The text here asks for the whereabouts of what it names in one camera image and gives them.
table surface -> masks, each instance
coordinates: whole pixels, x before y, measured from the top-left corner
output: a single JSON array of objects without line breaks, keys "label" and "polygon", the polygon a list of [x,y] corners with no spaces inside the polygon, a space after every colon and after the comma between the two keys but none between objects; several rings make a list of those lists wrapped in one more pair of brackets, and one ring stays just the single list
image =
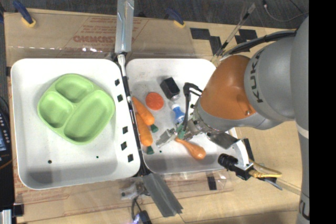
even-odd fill
[{"label": "table surface", "polygon": [[[28,9],[36,19],[34,28],[27,28],[19,14],[5,14],[7,64],[22,58],[103,58],[113,50],[115,16]],[[190,29],[207,29],[221,42],[235,28],[233,25],[186,22],[184,28],[171,20],[134,18],[132,53],[135,58],[203,58],[210,60],[212,50],[207,39],[193,39]],[[255,31],[258,37],[279,29],[242,27]],[[88,48],[90,54],[83,52]],[[243,55],[251,56],[260,46]],[[11,82],[8,78],[9,103],[12,111]],[[278,183],[283,190],[253,178],[243,181],[225,170],[215,173],[223,187],[207,189],[206,175],[192,175],[187,180],[167,178],[184,208],[181,215],[163,218],[150,197],[139,200],[153,223],[292,223],[296,218],[300,186],[301,155],[294,122],[259,131],[236,128],[238,138],[249,138],[255,160],[279,170]],[[15,145],[15,133],[12,132]],[[25,187],[17,173],[16,149],[13,146],[16,202],[24,203],[25,214],[18,223],[130,223],[130,200],[120,199],[120,188],[130,182],[119,180],[71,187],[32,190]]]}]

divided green plate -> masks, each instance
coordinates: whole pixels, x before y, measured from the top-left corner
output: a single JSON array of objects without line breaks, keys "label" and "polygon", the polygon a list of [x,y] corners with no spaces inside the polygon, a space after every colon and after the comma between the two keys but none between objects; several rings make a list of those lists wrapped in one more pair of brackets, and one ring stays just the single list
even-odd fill
[{"label": "divided green plate", "polygon": [[42,95],[37,112],[64,139],[87,144],[109,123],[115,107],[113,98],[89,79],[65,74]]}]

green plate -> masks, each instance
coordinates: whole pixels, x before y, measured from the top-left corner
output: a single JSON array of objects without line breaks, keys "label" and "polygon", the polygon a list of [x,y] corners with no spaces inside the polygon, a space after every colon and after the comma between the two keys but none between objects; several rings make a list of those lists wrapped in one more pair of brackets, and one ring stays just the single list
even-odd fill
[{"label": "green plate", "polygon": [[42,95],[37,112],[64,139],[87,144],[109,123],[115,107],[113,98],[89,79],[65,74]]}]

blue bottle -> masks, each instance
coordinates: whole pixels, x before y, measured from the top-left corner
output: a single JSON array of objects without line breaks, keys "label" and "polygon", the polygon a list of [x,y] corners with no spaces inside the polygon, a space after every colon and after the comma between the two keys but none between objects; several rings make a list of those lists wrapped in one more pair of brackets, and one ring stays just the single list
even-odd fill
[{"label": "blue bottle", "polygon": [[175,119],[174,123],[176,125],[180,124],[184,120],[184,113],[181,111],[180,105],[179,104],[173,104],[172,105],[172,110],[175,112]]}]

white tray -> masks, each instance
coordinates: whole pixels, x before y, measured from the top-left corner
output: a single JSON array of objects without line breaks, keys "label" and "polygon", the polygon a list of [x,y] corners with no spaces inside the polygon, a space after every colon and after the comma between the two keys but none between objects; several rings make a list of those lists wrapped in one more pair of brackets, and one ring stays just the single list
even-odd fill
[{"label": "white tray", "polygon": [[[137,97],[145,104],[146,95],[153,91],[159,93],[165,100],[164,107],[161,110],[151,111],[159,131],[152,134],[154,154],[147,155],[144,153],[144,161],[152,172],[175,174],[223,169],[217,162],[219,155],[221,153],[235,155],[232,149],[224,150],[206,138],[205,134],[199,134],[190,140],[190,142],[204,147],[207,155],[201,161],[195,160],[182,144],[175,141],[171,141],[160,148],[155,145],[155,141],[166,129],[174,127],[172,102],[165,97],[160,87],[162,80],[169,77],[175,80],[181,91],[180,98],[175,102],[185,112],[184,83],[190,82],[203,89],[214,71],[215,66],[204,59],[134,59],[126,65],[132,96]],[[198,97],[193,94],[191,96],[190,104],[195,104]],[[232,129],[231,132],[234,132],[232,135],[235,136],[235,130]]]},{"label": "white tray", "polygon": [[[92,142],[75,145],[50,130],[37,103],[53,81],[77,73],[109,93],[116,112]],[[118,66],[104,59],[23,59],[11,70],[18,174],[24,185],[46,189],[129,178],[140,157]],[[118,102],[118,95],[123,100]],[[127,147],[122,150],[121,144]]]}]

